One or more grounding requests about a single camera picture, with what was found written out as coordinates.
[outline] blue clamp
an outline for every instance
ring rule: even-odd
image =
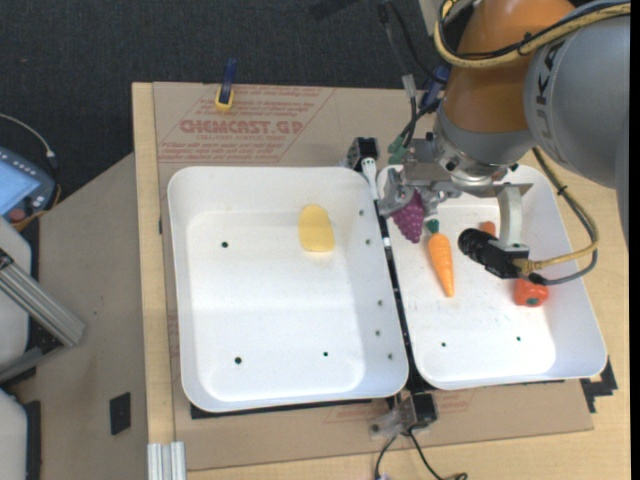
[[[227,65],[224,68],[224,74],[222,75],[222,85],[216,91],[216,108],[221,112],[226,112],[231,108],[233,104],[233,79],[236,76],[236,69],[238,68],[238,61],[233,57],[227,59]]]

